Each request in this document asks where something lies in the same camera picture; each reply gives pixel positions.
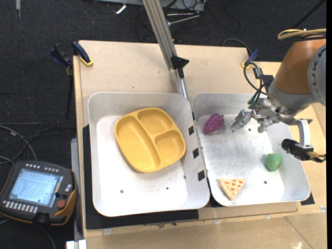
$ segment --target purple grapes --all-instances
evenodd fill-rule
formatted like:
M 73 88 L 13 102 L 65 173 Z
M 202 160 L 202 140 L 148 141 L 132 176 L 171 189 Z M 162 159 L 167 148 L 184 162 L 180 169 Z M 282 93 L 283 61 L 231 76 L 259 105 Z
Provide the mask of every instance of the purple grapes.
M 203 128 L 203 133 L 204 134 L 212 133 L 223 127 L 223 125 L 224 125 L 224 118 L 220 114 L 213 114 L 205 123 Z

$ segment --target black bracket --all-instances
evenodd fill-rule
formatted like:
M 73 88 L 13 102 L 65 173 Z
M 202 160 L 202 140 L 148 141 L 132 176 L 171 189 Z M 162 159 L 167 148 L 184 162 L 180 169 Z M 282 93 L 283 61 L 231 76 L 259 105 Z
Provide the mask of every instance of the black bracket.
M 189 63 L 189 60 L 183 59 L 181 57 L 173 56 L 171 58 L 171 62 L 172 62 L 173 68 L 178 70 L 179 77 L 184 78 L 185 75 L 183 74 L 183 68 L 185 67 L 185 65 L 187 63 Z

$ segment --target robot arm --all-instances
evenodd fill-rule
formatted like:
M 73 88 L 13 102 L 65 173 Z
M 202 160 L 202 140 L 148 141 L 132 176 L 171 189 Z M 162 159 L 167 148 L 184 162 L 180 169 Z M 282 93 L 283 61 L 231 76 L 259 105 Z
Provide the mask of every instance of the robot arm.
M 267 97 L 259 98 L 251 111 L 241 110 L 232 131 L 254 118 L 258 132 L 278 122 L 298 126 L 300 142 L 284 140 L 282 148 L 300 160 L 322 162 L 326 155 L 313 152 L 310 145 L 311 119 L 295 116 L 309 105 L 320 102 L 326 106 L 326 39 L 300 40 L 292 44 L 272 82 L 265 86 Z

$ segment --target wooden table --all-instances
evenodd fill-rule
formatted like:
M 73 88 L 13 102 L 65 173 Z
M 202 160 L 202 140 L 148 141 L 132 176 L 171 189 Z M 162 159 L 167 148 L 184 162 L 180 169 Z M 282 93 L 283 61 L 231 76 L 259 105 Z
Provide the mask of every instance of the wooden table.
M 157 44 L 79 42 L 94 64 L 73 58 L 83 236 L 88 248 L 326 248 L 326 162 L 303 162 L 315 204 L 284 202 L 199 209 L 199 220 L 91 230 L 85 227 L 82 129 L 88 125 L 87 102 L 96 92 L 177 93 L 174 72 L 167 70 Z M 253 93 L 241 63 L 245 48 L 176 45 L 184 68 L 188 99 L 200 93 Z M 280 63 L 257 62 L 275 75 Z M 254 81 L 252 71 L 249 78 Z M 311 118 L 311 144 L 326 153 L 325 107 L 310 106 L 299 118 Z M 295 140 L 297 128 L 291 127 Z

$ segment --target emergency stop button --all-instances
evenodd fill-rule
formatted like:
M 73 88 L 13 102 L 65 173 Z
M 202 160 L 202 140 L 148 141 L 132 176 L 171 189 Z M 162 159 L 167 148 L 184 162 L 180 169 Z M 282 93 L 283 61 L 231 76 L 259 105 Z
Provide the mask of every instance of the emergency stop button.
M 63 199 L 60 199 L 57 202 L 57 207 L 59 208 L 59 210 L 63 209 L 66 206 L 66 202 Z

